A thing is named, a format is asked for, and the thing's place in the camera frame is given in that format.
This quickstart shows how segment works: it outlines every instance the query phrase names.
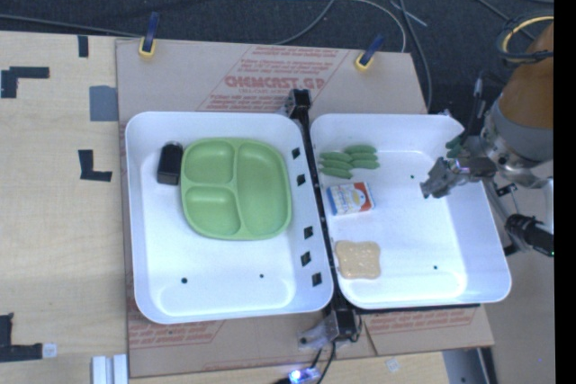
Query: black tape marking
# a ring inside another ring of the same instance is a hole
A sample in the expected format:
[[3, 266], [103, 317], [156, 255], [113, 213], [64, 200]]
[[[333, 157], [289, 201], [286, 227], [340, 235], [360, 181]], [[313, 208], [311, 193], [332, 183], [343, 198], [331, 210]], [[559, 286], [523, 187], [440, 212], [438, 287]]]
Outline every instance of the black tape marking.
[[88, 51], [88, 36], [87, 35], [79, 35], [78, 36], [78, 57], [79, 58], [88, 58], [89, 51]]
[[24, 67], [24, 66], [10, 66], [16, 78], [49, 78], [49, 67]]
[[316, 287], [322, 283], [322, 274], [320, 272], [316, 272], [312, 275], [312, 286]]
[[90, 181], [106, 181], [112, 180], [112, 172], [95, 172], [94, 171], [94, 151], [92, 149], [79, 149], [78, 157], [80, 158], [80, 179]]
[[12, 318], [14, 314], [0, 316], [0, 362], [21, 362], [42, 358], [42, 344], [12, 344]]
[[116, 89], [107, 85], [91, 86], [90, 121], [118, 121]]
[[0, 81], [0, 98], [15, 98], [18, 90], [18, 79], [10, 71], [2, 71]]
[[19, 78], [49, 78], [49, 67], [16, 66], [2, 71], [0, 79], [0, 98], [15, 98]]

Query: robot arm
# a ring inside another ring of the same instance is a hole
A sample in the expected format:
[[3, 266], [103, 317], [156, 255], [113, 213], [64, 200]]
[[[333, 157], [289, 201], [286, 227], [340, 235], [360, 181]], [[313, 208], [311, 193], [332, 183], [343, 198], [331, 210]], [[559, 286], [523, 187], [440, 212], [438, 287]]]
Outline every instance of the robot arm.
[[512, 77], [485, 115], [480, 136], [466, 137], [457, 149], [458, 138], [447, 143], [452, 158], [438, 158], [428, 179], [420, 184], [425, 198], [443, 197], [455, 186], [469, 182], [487, 183], [495, 174], [522, 187], [541, 189], [549, 210], [545, 223], [521, 215], [504, 218], [515, 248], [526, 251], [531, 246], [547, 255], [554, 254], [553, 181], [537, 177], [533, 169], [554, 158], [554, 23], [526, 53], [510, 53], [508, 44], [523, 27], [553, 21], [553, 17], [537, 13], [505, 25], [497, 46], [504, 59], [517, 65]]

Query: green plate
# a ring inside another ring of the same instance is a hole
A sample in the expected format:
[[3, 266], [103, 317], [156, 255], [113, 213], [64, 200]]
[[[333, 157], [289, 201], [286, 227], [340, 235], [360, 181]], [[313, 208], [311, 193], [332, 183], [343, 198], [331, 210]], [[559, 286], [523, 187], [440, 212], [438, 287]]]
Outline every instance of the green plate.
[[186, 148], [180, 191], [190, 226], [206, 237], [257, 240], [277, 236], [292, 217], [284, 159], [243, 138], [206, 138]]

